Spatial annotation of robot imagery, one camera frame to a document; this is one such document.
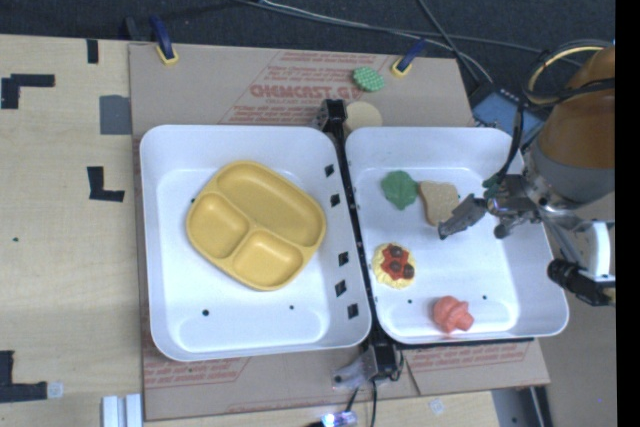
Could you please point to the beige round biscuit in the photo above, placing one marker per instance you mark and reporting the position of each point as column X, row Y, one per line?
column 367, row 116

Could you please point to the black cylinder on white bracket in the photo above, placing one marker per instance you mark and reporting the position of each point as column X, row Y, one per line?
column 580, row 277

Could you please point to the toy bread slice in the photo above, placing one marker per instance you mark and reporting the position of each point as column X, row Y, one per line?
column 437, row 202

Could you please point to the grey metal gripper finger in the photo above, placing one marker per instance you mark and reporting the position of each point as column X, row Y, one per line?
column 510, row 226
column 462, row 217

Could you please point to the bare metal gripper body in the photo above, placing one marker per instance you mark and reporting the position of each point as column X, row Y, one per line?
column 520, row 197

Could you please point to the yellow divided plate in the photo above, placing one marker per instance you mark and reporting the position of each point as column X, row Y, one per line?
column 255, row 225

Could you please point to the green toy lettuce leaf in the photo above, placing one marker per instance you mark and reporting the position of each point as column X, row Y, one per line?
column 398, row 190

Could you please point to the green checkered round biscuit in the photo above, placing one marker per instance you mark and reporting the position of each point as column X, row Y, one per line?
column 369, row 79

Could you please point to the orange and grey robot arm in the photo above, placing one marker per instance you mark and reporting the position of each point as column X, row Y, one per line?
column 580, row 140

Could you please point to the brown cardboard board, red print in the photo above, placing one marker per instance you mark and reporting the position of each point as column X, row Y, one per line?
column 200, row 90

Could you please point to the orange toy shrimp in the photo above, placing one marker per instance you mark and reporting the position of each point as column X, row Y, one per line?
column 451, row 314

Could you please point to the white plastic tray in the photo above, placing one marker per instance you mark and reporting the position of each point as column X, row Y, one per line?
column 250, row 320
column 480, row 265

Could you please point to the yellow toy spaghetti with meatballs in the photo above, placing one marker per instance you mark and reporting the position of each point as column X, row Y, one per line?
column 393, row 267

